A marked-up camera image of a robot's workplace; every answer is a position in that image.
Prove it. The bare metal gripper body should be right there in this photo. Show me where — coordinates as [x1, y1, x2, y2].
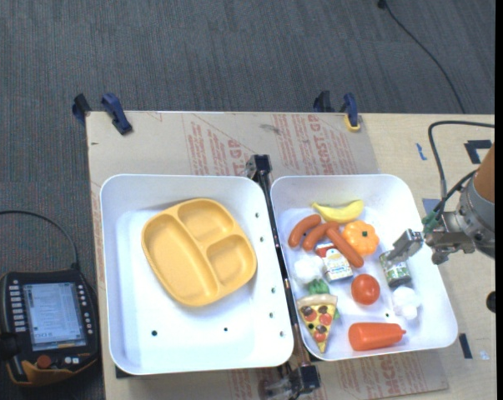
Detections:
[424, 211, 478, 254]

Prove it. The small green and white can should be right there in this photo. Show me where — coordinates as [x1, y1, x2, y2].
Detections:
[378, 249, 413, 288]

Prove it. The orange pumpkin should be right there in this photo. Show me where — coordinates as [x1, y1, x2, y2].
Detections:
[341, 219, 381, 258]

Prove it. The white garlic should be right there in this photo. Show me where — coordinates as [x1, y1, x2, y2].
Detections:
[390, 286, 423, 322]

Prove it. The orange sausage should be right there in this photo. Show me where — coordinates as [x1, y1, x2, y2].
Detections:
[287, 213, 323, 249]
[301, 221, 340, 253]
[325, 227, 365, 269]

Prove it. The red tomato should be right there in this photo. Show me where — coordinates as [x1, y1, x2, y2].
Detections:
[350, 272, 381, 307]

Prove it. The white plastic tray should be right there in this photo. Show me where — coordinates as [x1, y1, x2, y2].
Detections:
[99, 173, 295, 376]
[269, 173, 460, 363]

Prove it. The yellow banana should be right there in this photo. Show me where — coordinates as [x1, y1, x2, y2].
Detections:
[310, 198, 366, 225]

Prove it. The white and red carton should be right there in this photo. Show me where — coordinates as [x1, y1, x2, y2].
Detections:
[314, 241, 355, 284]

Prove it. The green broccoli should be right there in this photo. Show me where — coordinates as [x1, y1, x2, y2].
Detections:
[308, 277, 342, 321]

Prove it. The orange carrot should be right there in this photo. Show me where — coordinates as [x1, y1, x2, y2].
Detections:
[347, 322, 408, 353]

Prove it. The white cauliflower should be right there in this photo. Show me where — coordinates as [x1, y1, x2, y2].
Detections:
[293, 255, 324, 285]

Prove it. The pizza slice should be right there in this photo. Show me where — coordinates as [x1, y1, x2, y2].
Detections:
[296, 292, 340, 354]

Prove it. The thin black and white rod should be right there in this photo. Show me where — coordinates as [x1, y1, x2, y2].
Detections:
[257, 168, 309, 366]

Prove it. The brown cardboard board red print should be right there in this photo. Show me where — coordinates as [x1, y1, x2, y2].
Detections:
[85, 110, 450, 400]

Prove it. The yellow divided plate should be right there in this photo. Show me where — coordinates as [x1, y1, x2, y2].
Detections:
[140, 197, 259, 308]

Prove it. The black block with thin wires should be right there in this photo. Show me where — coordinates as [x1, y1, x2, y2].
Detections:
[275, 362, 322, 396]
[245, 153, 274, 181]

